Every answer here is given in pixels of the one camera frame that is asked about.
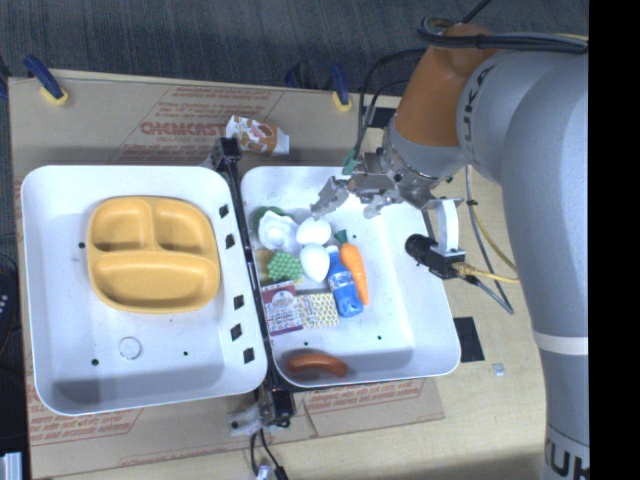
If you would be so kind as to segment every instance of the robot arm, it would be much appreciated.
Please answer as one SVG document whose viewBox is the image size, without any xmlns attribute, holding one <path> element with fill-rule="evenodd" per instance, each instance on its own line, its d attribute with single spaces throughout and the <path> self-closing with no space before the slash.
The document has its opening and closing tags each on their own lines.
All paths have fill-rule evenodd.
<svg viewBox="0 0 640 480">
<path fill-rule="evenodd" d="M 462 25 L 448 33 L 483 32 Z M 588 54 L 430 48 L 381 148 L 361 155 L 348 180 L 330 180 L 312 205 L 319 216 L 355 194 L 371 218 L 406 201 L 433 236 L 427 214 L 445 210 L 431 189 L 443 179 L 471 165 L 501 185 L 545 377 L 545 480 L 590 474 L 587 114 Z M 439 242 L 412 255 L 435 253 L 425 262 L 434 271 L 433 258 L 446 253 Z M 434 273 L 446 279 L 446 255 L 444 265 Z"/>
</svg>

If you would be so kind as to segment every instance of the food package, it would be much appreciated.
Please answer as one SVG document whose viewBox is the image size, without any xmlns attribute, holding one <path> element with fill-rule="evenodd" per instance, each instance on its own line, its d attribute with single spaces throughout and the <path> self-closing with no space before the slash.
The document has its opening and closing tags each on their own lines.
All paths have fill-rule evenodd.
<svg viewBox="0 0 640 480">
<path fill-rule="evenodd" d="M 289 136 L 276 125 L 254 119 L 231 116 L 226 128 L 227 138 L 236 138 L 243 151 L 264 156 L 289 154 Z"/>
</svg>

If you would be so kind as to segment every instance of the gray carpet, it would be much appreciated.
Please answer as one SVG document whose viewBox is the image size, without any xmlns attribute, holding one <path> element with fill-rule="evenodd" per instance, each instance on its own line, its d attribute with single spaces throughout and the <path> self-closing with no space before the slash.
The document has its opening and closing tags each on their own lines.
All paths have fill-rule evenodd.
<svg viewBox="0 0 640 480">
<path fill-rule="evenodd" d="M 424 47 L 425 16 L 462 18 L 481 0 L 0 0 L 0 56 L 15 76 L 34 54 L 53 68 L 285 85 L 296 63 L 323 86 L 339 63 L 354 90 L 382 55 Z M 494 0 L 495 32 L 589 34 L 589 0 Z M 381 70 L 373 86 L 411 65 Z M 393 94 L 400 94 L 396 88 Z M 0 101 L 0 252 L 15 258 L 8 107 Z M 9 344 L 8 361 L 19 349 Z"/>
</svg>

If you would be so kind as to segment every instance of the yellow cable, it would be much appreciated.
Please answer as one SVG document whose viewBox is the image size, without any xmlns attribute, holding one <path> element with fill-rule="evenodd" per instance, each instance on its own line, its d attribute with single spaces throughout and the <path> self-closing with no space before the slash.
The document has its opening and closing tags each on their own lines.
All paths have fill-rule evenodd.
<svg viewBox="0 0 640 480">
<path fill-rule="evenodd" d="M 504 283 L 512 283 L 518 284 L 520 279 L 505 277 L 498 274 L 494 274 L 493 272 L 488 272 L 486 270 L 480 270 L 479 268 L 474 267 L 473 265 L 469 265 L 463 261 L 456 261 L 451 265 L 458 274 L 463 276 L 479 276 L 479 277 L 488 277 L 490 279 L 495 279 L 496 281 L 502 281 Z"/>
<path fill-rule="evenodd" d="M 471 201 L 475 201 L 475 199 L 473 197 L 473 189 L 472 189 L 472 184 L 471 184 L 471 173 L 473 171 L 472 171 L 472 167 L 471 166 L 468 166 L 468 168 L 469 168 L 469 199 Z M 513 262 L 509 258 L 507 258 L 507 256 L 502 252 L 500 247 L 498 247 L 498 245 L 493 241 L 493 239 L 489 235 L 489 232 L 487 231 L 487 228 L 485 228 L 484 224 L 482 223 L 482 220 L 480 219 L 480 215 L 478 215 L 478 212 L 476 211 L 475 206 L 471 206 L 471 211 L 473 212 L 473 217 L 475 218 L 475 220 L 476 220 L 476 222 L 478 224 L 478 227 L 480 228 L 480 231 L 484 235 L 485 239 L 487 240 L 487 242 L 489 243 L 491 248 L 500 257 L 500 259 L 502 261 L 504 261 L 509 266 L 509 268 L 511 268 L 511 270 L 513 270 L 514 272 L 517 273 L 518 269 L 516 268 L 516 266 L 513 264 Z"/>
</svg>

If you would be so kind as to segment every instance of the white plastic tray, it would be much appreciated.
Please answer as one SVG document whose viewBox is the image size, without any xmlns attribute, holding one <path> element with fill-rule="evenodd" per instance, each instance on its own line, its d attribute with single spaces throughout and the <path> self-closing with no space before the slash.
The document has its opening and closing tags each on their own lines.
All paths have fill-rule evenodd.
<svg viewBox="0 0 640 480">
<path fill-rule="evenodd" d="M 174 197 L 211 220 L 220 289 L 204 307 L 120 311 L 93 291 L 89 219 L 105 199 Z M 229 187 L 204 167 L 46 166 L 22 185 L 27 297 L 38 395 L 80 415 L 246 393 L 267 359 Z"/>
<path fill-rule="evenodd" d="M 261 206 L 276 206 L 300 223 L 333 167 L 257 167 L 242 179 L 247 221 Z M 431 377 L 450 373 L 460 361 L 460 344 L 442 280 L 418 266 L 405 252 L 413 233 L 427 234 L 422 216 L 408 204 L 385 207 L 373 219 L 351 196 L 324 217 L 336 232 L 347 229 L 365 260 L 371 302 L 358 316 L 335 327 L 302 329 L 271 337 L 275 364 L 293 385 L 316 388 L 345 384 Z M 250 229 L 254 249 L 262 248 Z M 304 278 L 297 290 L 322 288 Z M 293 373 L 286 368 L 294 355 L 321 352 L 347 363 L 344 377 L 320 369 Z"/>
</svg>

